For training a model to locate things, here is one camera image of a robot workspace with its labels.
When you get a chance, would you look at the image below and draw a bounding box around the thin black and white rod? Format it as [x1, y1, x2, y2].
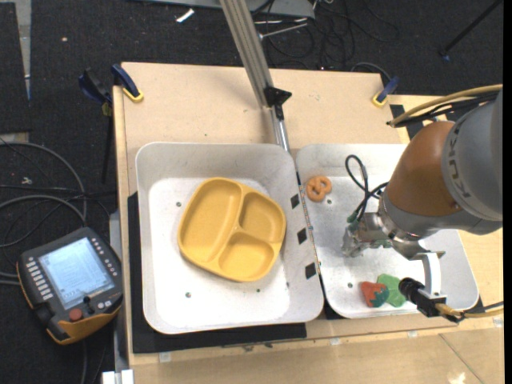
[296, 170, 322, 276]

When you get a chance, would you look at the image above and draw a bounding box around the orange pretzel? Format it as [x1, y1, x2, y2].
[306, 175, 333, 203]

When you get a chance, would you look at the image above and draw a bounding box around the green leaf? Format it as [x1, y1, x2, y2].
[376, 273, 409, 308]

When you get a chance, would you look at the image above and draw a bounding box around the black cylinder on white bracket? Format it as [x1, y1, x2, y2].
[398, 251, 448, 318]

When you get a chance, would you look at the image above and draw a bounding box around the pale wood board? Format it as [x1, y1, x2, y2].
[113, 61, 461, 366]

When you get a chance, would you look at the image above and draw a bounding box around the white plastic tray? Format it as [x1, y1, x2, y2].
[295, 143, 480, 320]
[134, 141, 325, 335]

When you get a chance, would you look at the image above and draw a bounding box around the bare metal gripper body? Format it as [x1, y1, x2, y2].
[341, 212, 395, 258]

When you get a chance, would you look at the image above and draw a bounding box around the yellow divided plate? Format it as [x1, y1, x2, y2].
[176, 177, 288, 283]

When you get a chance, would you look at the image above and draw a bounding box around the red strawberry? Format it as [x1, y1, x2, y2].
[360, 281, 390, 308]

